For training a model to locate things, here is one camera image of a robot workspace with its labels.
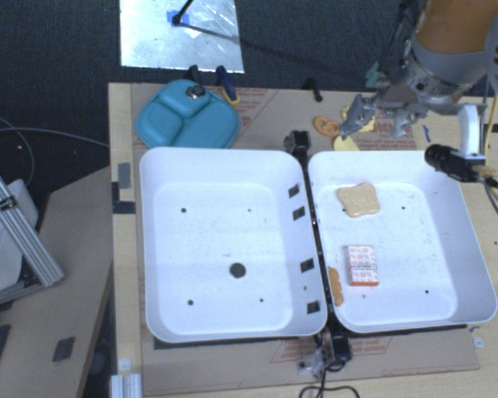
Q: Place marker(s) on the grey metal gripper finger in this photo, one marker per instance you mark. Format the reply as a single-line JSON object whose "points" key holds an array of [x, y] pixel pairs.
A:
{"points": [[357, 116], [403, 123]]}

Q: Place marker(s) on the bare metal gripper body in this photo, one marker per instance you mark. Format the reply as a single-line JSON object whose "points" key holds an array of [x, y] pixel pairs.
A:
{"points": [[415, 91]]}

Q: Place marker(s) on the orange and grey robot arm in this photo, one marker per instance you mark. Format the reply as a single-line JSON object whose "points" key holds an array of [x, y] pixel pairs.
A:
{"points": [[456, 15]]}

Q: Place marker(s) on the yellow toy food piece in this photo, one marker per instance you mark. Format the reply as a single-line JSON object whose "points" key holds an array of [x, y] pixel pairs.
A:
{"points": [[346, 144]]}

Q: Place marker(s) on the orange pretzel biscuit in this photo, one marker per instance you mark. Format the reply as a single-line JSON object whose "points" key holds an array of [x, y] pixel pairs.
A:
{"points": [[325, 126]]}

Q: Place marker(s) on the tan toast bread slice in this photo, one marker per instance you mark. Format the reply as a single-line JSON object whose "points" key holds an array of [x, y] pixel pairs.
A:
{"points": [[358, 200]]}

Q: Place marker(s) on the white plastic tray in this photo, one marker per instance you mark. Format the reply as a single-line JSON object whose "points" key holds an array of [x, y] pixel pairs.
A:
{"points": [[411, 239], [216, 243]]}

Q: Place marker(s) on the thin black rod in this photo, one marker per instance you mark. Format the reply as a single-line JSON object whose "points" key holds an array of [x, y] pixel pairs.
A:
{"points": [[315, 230]]}

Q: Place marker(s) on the red and white carton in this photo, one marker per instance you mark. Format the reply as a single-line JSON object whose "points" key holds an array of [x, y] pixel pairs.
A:
{"points": [[362, 265]]}

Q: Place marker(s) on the blue divided plate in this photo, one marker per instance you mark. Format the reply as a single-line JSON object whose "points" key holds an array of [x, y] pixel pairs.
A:
{"points": [[203, 124]]}

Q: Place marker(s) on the orange-brown toy sausage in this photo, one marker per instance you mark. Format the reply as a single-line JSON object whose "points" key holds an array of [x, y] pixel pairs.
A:
{"points": [[336, 286]]}

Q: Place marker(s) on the dark round disc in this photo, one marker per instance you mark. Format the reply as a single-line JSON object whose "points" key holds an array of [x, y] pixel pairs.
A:
{"points": [[237, 271]]}

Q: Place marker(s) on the brown cardboard board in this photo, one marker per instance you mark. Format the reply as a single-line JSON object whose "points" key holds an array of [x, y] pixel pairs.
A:
{"points": [[249, 367]]}

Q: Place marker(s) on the black cylinder on white bracket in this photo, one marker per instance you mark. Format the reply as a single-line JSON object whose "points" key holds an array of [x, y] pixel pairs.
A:
{"points": [[452, 162]]}

